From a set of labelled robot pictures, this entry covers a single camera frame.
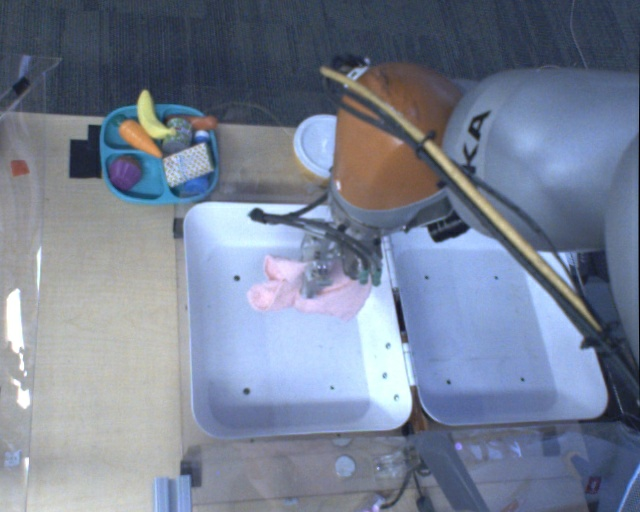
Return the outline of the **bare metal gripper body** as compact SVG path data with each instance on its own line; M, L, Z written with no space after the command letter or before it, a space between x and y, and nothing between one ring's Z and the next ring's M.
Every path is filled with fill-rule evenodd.
M380 285L379 239L365 243L351 236L346 227L320 220L302 220L301 225L305 232L301 243L303 297L314 298L331 286L338 270L360 285Z

